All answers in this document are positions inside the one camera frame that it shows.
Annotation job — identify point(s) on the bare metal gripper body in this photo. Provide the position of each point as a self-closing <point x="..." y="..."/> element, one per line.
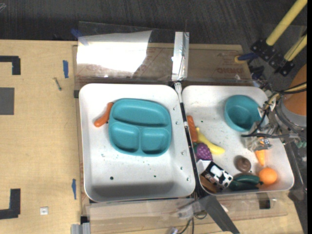
<point x="271" y="128"/>

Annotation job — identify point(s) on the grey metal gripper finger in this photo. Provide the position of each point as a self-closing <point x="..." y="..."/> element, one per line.
<point x="252" y="143"/>
<point x="266" y="143"/>

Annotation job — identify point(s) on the orange carrot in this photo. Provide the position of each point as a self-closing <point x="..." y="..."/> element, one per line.
<point x="260" y="156"/>

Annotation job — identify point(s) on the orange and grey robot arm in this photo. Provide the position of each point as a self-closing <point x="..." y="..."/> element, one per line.
<point x="298" y="99"/>

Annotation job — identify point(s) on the brown doughnut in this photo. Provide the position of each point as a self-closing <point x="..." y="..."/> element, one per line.
<point x="243" y="164"/>

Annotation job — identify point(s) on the blue bowl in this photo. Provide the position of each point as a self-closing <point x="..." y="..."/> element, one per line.
<point x="240" y="113"/>

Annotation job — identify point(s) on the orange fruit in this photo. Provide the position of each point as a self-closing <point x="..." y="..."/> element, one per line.
<point x="268" y="176"/>

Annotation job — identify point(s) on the dark green vegetable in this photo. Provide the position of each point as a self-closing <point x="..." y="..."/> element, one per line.
<point x="245" y="180"/>

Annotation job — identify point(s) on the yellow banana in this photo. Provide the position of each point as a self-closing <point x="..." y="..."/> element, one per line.
<point x="212" y="146"/>

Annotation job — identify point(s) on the black and white carton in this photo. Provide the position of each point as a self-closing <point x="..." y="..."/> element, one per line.
<point x="220" y="175"/>

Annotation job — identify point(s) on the purple grapes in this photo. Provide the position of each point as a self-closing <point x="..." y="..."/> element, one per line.
<point x="203" y="152"/>

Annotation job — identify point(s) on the white cube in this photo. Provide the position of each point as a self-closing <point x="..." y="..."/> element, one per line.
<point x="202" y="165"/>

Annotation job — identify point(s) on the white plastic tray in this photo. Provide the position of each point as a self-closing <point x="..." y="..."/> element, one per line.
<point x="212" y="106"/>
<point x="131" y="174"/>

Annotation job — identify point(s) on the brown biscuit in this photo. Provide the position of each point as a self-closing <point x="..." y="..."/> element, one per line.
<point x="208" y="185"/>

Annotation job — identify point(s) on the orange bread loaf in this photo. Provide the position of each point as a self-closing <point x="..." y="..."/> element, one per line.
<point x="192" y="128"/>

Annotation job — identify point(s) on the blue divided plate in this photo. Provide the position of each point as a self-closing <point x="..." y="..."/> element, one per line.
<point x="140" y="113"/>

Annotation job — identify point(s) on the orange sausage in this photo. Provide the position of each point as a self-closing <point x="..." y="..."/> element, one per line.
<point x="104" y="117"/>

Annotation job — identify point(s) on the small dark screw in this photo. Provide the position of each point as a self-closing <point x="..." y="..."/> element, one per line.
<point x="57" y="84"/>

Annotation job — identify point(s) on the small white square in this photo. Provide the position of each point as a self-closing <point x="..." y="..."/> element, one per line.
<point x="44" y="210"/>

